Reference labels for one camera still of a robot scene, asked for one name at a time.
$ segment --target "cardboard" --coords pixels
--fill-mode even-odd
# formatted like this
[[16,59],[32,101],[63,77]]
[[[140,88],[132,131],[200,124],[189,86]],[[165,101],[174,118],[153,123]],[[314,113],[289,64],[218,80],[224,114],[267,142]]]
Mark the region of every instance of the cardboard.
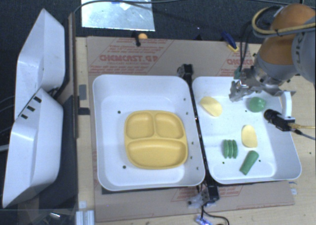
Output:
[[[198,193],[196,187],[115,193],[102,189],[97,179],[92,83],[102,74],[175,76],[184,63],[193,64],[194,78],[232,76],[240,64],[239,52],[232,52],[225,42],[148,39],[141,40],[141,46],[137,47],[132,38],[88,37],[86,41],[96,222],[199,213],[187,204]],[[244,67],[252,64],[247,52]],[[207,211],[294,204],[287,181],[221,186],[219,193],[220,200]]]

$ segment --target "yellow potato slice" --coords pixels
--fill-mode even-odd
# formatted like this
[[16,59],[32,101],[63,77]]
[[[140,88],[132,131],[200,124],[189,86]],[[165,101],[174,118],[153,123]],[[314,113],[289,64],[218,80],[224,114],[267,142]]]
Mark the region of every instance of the yellow potato slice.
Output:
[[241,141],[243,145],[249,148],[255,148],[258,146],[257,135],[253,126],[243,126],[241,130]]
[[203,97],[199,104],[214,117],[220,116],[223,112],[222,105],[210,96]]

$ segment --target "dark background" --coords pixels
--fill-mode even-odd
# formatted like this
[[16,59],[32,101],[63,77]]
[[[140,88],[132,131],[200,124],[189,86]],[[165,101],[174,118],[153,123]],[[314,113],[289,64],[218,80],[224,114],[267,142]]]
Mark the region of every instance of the dark background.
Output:
[[[272,0],[299,2],[300,0]],[[305,0],[315,7],[316,0]],[[0,101],[14,95],[15,70],[19,52],[39,12],[45,8],[59,22],[81,4],[80,0],[0,0]],[[201,35],[204,40],[219,41],[221,32],[229,32],[238,41],[242,25],[260,9],[271,6],[245,0],[191,0],[153,6],[155,32],[149,38],[186,39]],[[131,31],[108,29],[83,29],[80,27],[80,11],[77,13],[77,36],[130,37]],[[261,40],[252,36],[250,43]],[[0,110],[14,103],[9,99],[0,104]],[[13,124],[13,107],[0,112],[0,132]],[[9,133],[0,133],[0,145],[9,142]],[[6,163],[6,152],[0,154],[0,193]]]

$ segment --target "yellow plate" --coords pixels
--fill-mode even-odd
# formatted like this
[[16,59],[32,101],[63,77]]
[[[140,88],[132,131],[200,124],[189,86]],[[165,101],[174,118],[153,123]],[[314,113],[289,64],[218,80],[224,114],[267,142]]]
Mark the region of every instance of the yellow plate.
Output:
[[170,169],[188,157],[188,142],[180,118],[166,111],[137,111],[124,127],[130,162],[143,169]]

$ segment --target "wooden table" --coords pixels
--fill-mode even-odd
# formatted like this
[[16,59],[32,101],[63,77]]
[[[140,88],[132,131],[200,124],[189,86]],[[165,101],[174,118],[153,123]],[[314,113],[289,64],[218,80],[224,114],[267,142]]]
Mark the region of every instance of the wooden table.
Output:
[[[250,45],[251,52],[257,52],[260,45]],[[77,38],[77,81],[87,84],[86,39]],[[292,78],[290,83],[281,87],[283,90],[296,90],[293,96],[292,116],[300,125],[315,125],[315,89],[302,77]],[[89,99],[81,104],[89,107]],[[302,130],[315,137],[315,130]],[[293,140],[301,161],[302,174],[291,184],[295,194],[295,205],[262,209],[219,212],[215,215],[225,216],[231,225],[298,225],[313,224],[316,221],[316,167],[315,141],[293,134]],[[78,174],[79,174],[79,208],[94,209],[93,168],[90,136],[90,116],[79,116]],[[163,218],[138,219],[97,223],[98,225],[194,225],[196,215],[173,216]],[[214,224],[225,224],[221,219],[209,218]]]

